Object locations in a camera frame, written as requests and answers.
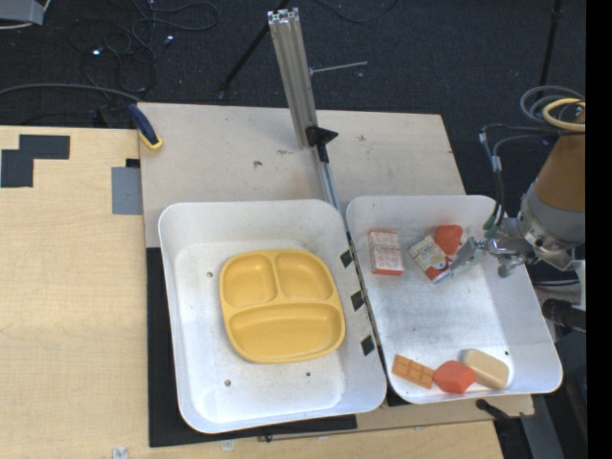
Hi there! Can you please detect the red-orange cube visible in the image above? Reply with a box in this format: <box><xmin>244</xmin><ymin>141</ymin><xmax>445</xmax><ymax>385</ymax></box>
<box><xmin>432</xmin><ymin>360</ymin><xmax>478</xmax><ymax>395</ymax></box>

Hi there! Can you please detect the white plastic tray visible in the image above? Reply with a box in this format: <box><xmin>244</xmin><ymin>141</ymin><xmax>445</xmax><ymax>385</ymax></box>
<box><xmin>345</xmin><ymin>194</ymin><xmax>564</xmax><ymax>405</ymax></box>
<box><xmin>157</xmin><ymin>199</ymin><xmax>388</xmax><ymax>435</ymax></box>

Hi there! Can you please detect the orange and white carton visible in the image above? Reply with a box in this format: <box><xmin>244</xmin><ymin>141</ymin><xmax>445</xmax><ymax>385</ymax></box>
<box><xmin>367</xmin><ymin>229</ymin><xmax>405</xmax><ymax>277</ymax></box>

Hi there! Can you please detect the yellow and white carton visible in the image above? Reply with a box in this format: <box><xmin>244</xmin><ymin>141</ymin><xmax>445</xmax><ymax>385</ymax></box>
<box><xmin>406</xmin><ymin>234</ymin><xmax>453</xmax><ymax>285</ymax></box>

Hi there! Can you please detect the black cylinder on white bracket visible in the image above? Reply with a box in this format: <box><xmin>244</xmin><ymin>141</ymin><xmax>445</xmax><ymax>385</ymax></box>
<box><xmin>541</xmin><ymin>258</ymin><xmax>586</xmax><ymax>335</ymax></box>

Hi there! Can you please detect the yellow divided plate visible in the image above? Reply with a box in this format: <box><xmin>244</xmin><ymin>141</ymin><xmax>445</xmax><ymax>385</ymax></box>
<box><xmin>218</xmin><ymin>248</ymin><xmax>347</xmax><ymax>365</ymax></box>

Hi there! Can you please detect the beige bread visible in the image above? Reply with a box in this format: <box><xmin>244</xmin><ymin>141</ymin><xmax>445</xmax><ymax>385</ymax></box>
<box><xmin>460</xmin><ymin>347</ymin><xmax>511</xmax><ymax>391</ymax></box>

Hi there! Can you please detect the red-orange rounded toy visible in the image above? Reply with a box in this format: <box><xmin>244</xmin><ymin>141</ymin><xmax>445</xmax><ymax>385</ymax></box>
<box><xmin>433</xmin><ymin>224</ymin><xmax>465</xmax><ymax>257</ymax></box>

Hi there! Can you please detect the orange biscuit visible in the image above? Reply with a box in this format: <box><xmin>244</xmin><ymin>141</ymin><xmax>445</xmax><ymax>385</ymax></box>
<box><xmin>391</xmin><ymin>353</ymin><xmax>436</xmax><ymax>391</ymax></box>

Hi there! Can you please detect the pale wood board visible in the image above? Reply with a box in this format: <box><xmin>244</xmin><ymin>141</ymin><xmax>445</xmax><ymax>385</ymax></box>
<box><xmin>137</xmin><ymin>102</ymin><xmax>536</xmax><ymax>444</ymax></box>

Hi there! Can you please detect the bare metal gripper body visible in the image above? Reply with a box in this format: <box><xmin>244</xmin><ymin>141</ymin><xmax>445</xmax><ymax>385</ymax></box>
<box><xmin>486</xmin><ymin>216</ymin><xmax>577</xmax><ymax>271</ymax></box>

